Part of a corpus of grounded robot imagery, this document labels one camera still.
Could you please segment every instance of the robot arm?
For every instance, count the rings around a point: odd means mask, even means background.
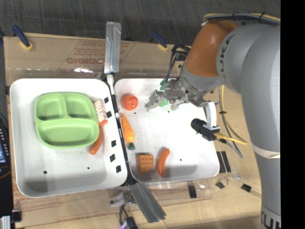
[[[157,98],[173,110],[185,103],[203,107],[204,96],[220,85],[241,94],[262,184],[260,228],[280,229],[280,22],[257,14],[205,19],[179,77],[163,84],[164,92],[155,91],[145,107],[156,107]],[[258,23],[237,26],[232,20],[238,19]]]

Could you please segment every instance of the green divided tray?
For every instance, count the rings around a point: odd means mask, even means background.
[[[88,146],[99,136],[94,104],[80,93],[43,94],[35,104],[35,123],[39,139],[48,147]]]

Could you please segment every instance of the brown waffle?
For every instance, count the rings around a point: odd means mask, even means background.
[[[137,155],[137,167],[140,173],[148,172],[153,167],[153,155]]]

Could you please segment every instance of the white band on robot arm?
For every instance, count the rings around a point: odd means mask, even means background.
[[[267,158],[267,159],[281,158],[281,153],[279,153],[279,152],[264,150],[264,149],[261,149],[261,148],[255,146],[254,144],[252,144],[252,148],[253,148],[254,152],[256,152],[258,155],[260,155],[264,158]]]

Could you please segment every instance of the dark background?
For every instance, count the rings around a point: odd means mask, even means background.
[[[152,31],[168,44],[191,45],[208,13],[262,13],[281,18],[281,0],[0,0],[0,27],[24,32],[105,38],[106,22],[122,25],[122,40],[149,42]],[[3,48],[0,113],[6,116]]]

